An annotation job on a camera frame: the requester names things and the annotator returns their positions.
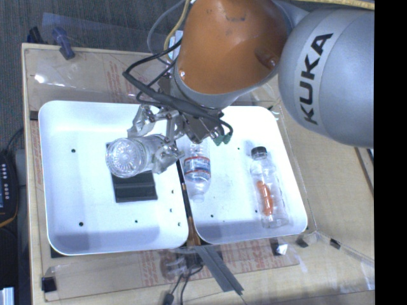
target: white tray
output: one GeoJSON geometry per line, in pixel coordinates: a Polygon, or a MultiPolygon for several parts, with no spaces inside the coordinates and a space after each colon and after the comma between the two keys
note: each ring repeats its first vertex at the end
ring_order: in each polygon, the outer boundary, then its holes
{"type": "MultiPolygon", "coordinates": [[[[188,223],[175,165],[154,174],[158,200],[116,203],[105,164],[106,144],[127,136],[135,104],[51,101],[39,111],[46,223],[51,246],[81,255],[177,248],[188,237],[188,223]]],[[[300,191],[270,111],[231,106],[229,144],[210,142],[212,182],[201,204],[191,202],[200,237],[211,244],[299,234],[307,226],[300,191]],[[290,222],[262,228],[249,173],[250,151],[265,146],[280,171],[290,222]]],[[[165,134],[157,122],[152,133],[165,134]]],[[[177,141],[184,149],[187,137],[177,141]]]]}
{"type": "MultiPolygon", "coordinates": [[[[233,137],[227,145],[216,146],[209,141],[210,188],[203,203],[191,202],[197,233],[211,244],[301,233],[307,227],[307,213],[273,114],[258,106],[231,106],[223,112],[222,119],[233,127],[233,137]],[[279,228],[261,226],[249,171],[251,149],[257,146],[267,148],[279,172],[289,214],[289,224],[279,228]]],[[[180,149],[188,144],[186,137],[177,141],[180,149]]]]}
{"type": "MultiPolygon", "coordinates": [[[[106,143],[127,136],[138,107],[51,101],[40,109],[47,233],[61,254],[177,248],[186,241],[175,165],[154,174],[158,200],[115,202],[106,143]]],[[[165,128],[157,123],[153,133],[165,134],[165,128]]]]}

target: table surface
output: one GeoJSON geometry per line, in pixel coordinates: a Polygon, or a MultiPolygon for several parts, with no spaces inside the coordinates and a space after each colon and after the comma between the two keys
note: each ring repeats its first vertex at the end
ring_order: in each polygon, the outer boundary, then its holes
{"type": "MultiPolygon", "coordinates": [[[[41,170],[41,165],[38,164],[38,150],[35,143],[33,144],[33,133],[37,132],[38,123],[31,120],[30,116],[32,111],[44,103],[44,99],[38,97],[40,89],[47,89],[47,100],[60,98],[75,100],[72,92],[79,90],[78,87],[70,87],[71,90],[67,95],[60,96],[54,94],[58,89],[57,85],[45,87],[42,83],[39,87],[38,80],[33,80],[34,76],[41,72],[42,67],[41,64],[36,64],[36,53],[40,51],[39,56],[48,53],[55,58],[57,49],[57,46],[27,43],[22,46],[32,303],[45,304],[52,301],[55,304],[128,304],[137,300],[138,304],[161,304],[165,293],[174,287],[173,283],[116,292],[100,292],[74,298],[66,297],[61,291],[48,292],[45,297],[45,293],[41,290],[41,278],[49,274],[47,268],[54,273],[57,270],[58,273],[58,269],[62,267],[75,268],[74,263],[81,262],[72,257],[52,259],[49,248],[43,246],[46,243],[44,205],[39,197],[41,191],[38,190],[36,182],[38,179],[36,171],[41,170]]],[[[97,56],[92,62],[101,61],[104,55],[126,58],[137,55],[130,52],[84,48],[78,48],[75,51],[78,55],[91,53],[89,55],[97,56]]],[[[66,71],[61,68],[58,70],[60,73],[66,71]]],[[[72,67],[69,70],[80,72],[72,67]]],[[[111,83],[109,85],[107,80],[107,85],[111,89],[110,95],[98,94],[100,91],[92,88],[93,91],[86,92],[90,93],[86,98],[94,95],[96,101],[104,101],[107,97],[117,98],[112,94],[112,90],[117,87],[111,83]]],[[[274,78],[269,82],[266,90],[276,88],[277,80],[274,78]]],[[[222,292],[215,279],[206,278],[190,281],[184,293],[184,300],[188,300],[188,304],[268,304],[286,300],[304,300],[310,297],[319,297],[320,300],[329,299],[341,294],[341,304],[347,304],[347,301],[352,304],[361,301],[362,304],[366,299],[372,301],[374,292],[370,291],[374,290],[375,284],[373,166],[364,156],[364,151],[341,145],[300,127],[288,115],[283,105],[278,104],[273,110],[279,117],[280,131],[296,173],[303,201],[309,207],[308,217],[312,227],[303,235],[308,247],[301,247],[295,243],[297,236],[288,236],[284,240],[298,261],[296,265],[236,274],[237,280],[244,288],[242,296],[235,292],[222,292]],[[355,298],[355,293],[359,294],[360,298],[355,298]]],[[[97,257],[94,261],[81,262],[82,273],[87,271],[86,266],[89,266],[89,270],[97,271],[99,259],[101,258],[97,257]]],[[[86,289],[84,286],[75,284],[70,285],[70,288],[86,289]]],[[[177,299],[179,299],[179,290],[176,292],[177,299]]]]}

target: gray carpet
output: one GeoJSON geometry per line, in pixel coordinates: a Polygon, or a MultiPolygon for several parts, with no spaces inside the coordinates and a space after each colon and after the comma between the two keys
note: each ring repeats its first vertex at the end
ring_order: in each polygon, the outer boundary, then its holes
{"type": "MultiPolygon", "coordinates": [[[[41,35],[52,44],[52,25],[73,20],[76,23],[69,23],[69,34],[76,46],[146,51],[148,30],[165,10],[178,1],[0,0],[0,149],[5,148],[13,134],[23,126],[20,47],[27,41],[31,28],[37,26],[41,35]],[[101,30],[88,30],[95,23],[101,30]]],[[[308,11],[319,7],[316,4],[294,4],[308,11]]],[[[156,29],[155,42],[158,46],[162,46],[160,40],[177,22],[180,12],[181,8],[156,29]]],[[[23,139],[19,135],[11,150],[24,148],[23,139]]],[[[15,224],[9,225],[9,228],[17,230],[15,224]]]]}

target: black clip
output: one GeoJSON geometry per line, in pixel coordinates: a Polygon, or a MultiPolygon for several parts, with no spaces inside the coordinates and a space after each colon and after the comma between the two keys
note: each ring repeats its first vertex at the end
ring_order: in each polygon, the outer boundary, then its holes
{"type": "Polygon", "coordinates": [[[41,34],[39,33],[38,27],[35,26],[29,31],[29,35],[27,37],[28,43],[37,43],[37,44],[48,44],[46,41],[43,40],[41,34]]]}
{"type": "Polygon", "coordinates": [[[52,37],[61,45],[59,51],[64,56],[66,60],[72,59],[75,53],[72,51],[71,44],[68,41],[67,32],[61,27],[56,27],[52,30],[52,37]]]}
{"type": "Polygon", "coordinates": [[[43,292],[54,292],[57,290],[57,284],[54,277],[42,277],[41,290],[43,292]]]}

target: black cable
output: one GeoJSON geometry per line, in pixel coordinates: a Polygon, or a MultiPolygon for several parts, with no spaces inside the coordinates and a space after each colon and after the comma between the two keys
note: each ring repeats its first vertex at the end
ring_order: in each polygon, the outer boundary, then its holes
{"type": "MultiPolygon", "coordinates": [[[[158,102],[158,103],[155,103],[156,105],[163,104],[163,105],[166,105],[173,109],[176,109],[179,112],[189,114],[196,118],[205,118],[205,119],[209,119],[210,121],[212,121],[218,125],[225,125],[230,130],[229,134],[232,135],[233,129],[231,128],[231,126],[229,124],[227,124],[224,121],[221,121],[219,118],[217,118],[213,115],[210,115],[205,109],[202,109],[200,106],[193,104],[191,102],[188,102],[186,100],[182,100],[182,99],[170,96],[170,95],[158,93],[154,89],[150,88],[149,85],[145,85],[144,83],[137,80],[130,74],[130,71],[133,70],[138,65],[141,65],[145,62],[152,61],[158,57],[162,57],[163,55],[168,54],[169,52],[173,51],[181,44],[181,40],[182,39],[180,39],[176,44],[174,44],[170,48],[166,49],[165,51],[162,51],[162,52],[154,54],[150,57],[147,57],[147,58],[144,58],[137,62],[134,62],[132,65],[130,65],[127,68],[126,71],[123,72],[123,74],[122,74],[123,77],[125,77],[127,79],[127,81],[129,81],[132,85],[134,85],[136,88],[138,88],[141,92],[143,92],[146,95],[150,96],[151,98],[155,99],[158,102]]],[[[142,102],[142,100],[140,100],[140,96],[141,96],[140,93],[137,94],[136,99],[138,101],[142,102]]]]}
{"type": "Polygon", "coordinates": [[[133,64],[131,64],[126,69],[125,73],[128,74],[128,73],[130,73],[131,70],[133,70],[138,65],[144,64],[144,63],[152,61],[152,60],[155,60],[156,58],[162,57],[163,55],[166,55],[166,54],[170,53],[171,51],[174,51],[178,46],[181,45],[181,40],[182,39],[180,39],[176,44],[174,44],[173,46],[171,46],[170,48],[167,48],[166,50],[164,50],[162,52],[156,53],[156,54],[154,54],[154,55],[152,55],[150,57],[146,57],[146,58],[143,58],[143,59],[141,59],[139,61],[134,62],[133,64]]]}
{"type": "MultiPolygon", "coordinates": [[[[150,83],[147,84],[147,87],[151,87],[151,86],[152,86],[153,84],[155,84],[158,80],[160,80],[160,78],[161,78],[165,73],[167,73],[169,70],[171,70],[171,68],[173,68],[173,67],[175,66],[176,60],[177,60],[177,59],[175,59],[174,61],[172,61],[172,62],[169,64],[169,66],[168,66],[167,68],[165,68],[157,77],[155,77],[152,81],[150,81],[150,83]]],[[[161,108],[161,107],[164,106],[164,105],[161,104],[161,103],[156,103],[156,102],[150,102],[150,101],[147,101],[147,100],[142,100],[142,99],[140,98],[142,94],[143,94],[143,92],[140,91],[140,92],[137,94],[137,96],[135,97],[135,99],[137,99],[137,101],[140,102],[141,104],[148,104],[148,105],[152,105],[152,106],[159,107],[159,108],[161,108]]]]}
{"type": "Polygon", "coordinates": [[[21,127],[20,129],[18,129],[18,130],[13,134],[13,136],[12,136],[12,137],[10,138],[10,140],[8,141],[6,148],[4,148],[5,151],[7,151],[7,150],[10,148],[10,146],[11,146],[11,144],[13,143],[14,139],[16,139],[17,135],[18,135],[19,133],[22,133],[23,130],[24,130],[24,127],[21,127]]]}
{"type": "Polygon", "coordinates": [[[179,277],[178,277],[178,280],[177,280],[177,283],[176,283],[176,285],[175,285],[175,287],[172,289],[172,291],[171,291],[171,295],[176,291],[176,289],[177,289],[177,287],[178,287],[178,285],[179,285],[179,282],[181,281],[181,279],[183,278],[183,274],[181,273],[180,275],[179,275],[179,277]]]}
{"type": "MultiPolygon", "coordinates": [[[[154,53],[153,48],[151,46],[151,36],[154,33],[154,30],[157,28],[157,26],[160,24],[160,22],[171,12],[173,12],[175,9],[177,9],[178,7],[180,7],[180,5],[183,4],[183,2],[185,2],[185,0],[180,0],[177,4],[173,5],[170,9],[168,9],[167,11],[165,11],[160,17],[158,17],[158,19],[156,20],[156,22],[154,23],[154,25],[150,28],[150,31],[148,32],[148,36],[147,36],[147,47],[148,50],[151,53],[154,53]]],[[[161,61],[164,64],[169,64],[168,61],[166,60],[162,60],[161,58],[158,58],[159,61],[161,61]]]]}
{"type": "Polygon", "coordinates": [[[188,281],[190,280],[191,276],[197,274],[199,271],[201,271],[204,268],[203,265],[200,266],[200,268],[198,270],[196,270],[194,273],[191,272],[190,269],[190,273],[188,274],[188,276],[185,278],[185,284],[183,285],[183,289],[181,289],[181,295],[179,296],[179,303],[180,305],[184,305],[184,301],[183,301],[183,295],[184,295],[184,290],[186,287],[186,284],[188,283],[188,281]]]}

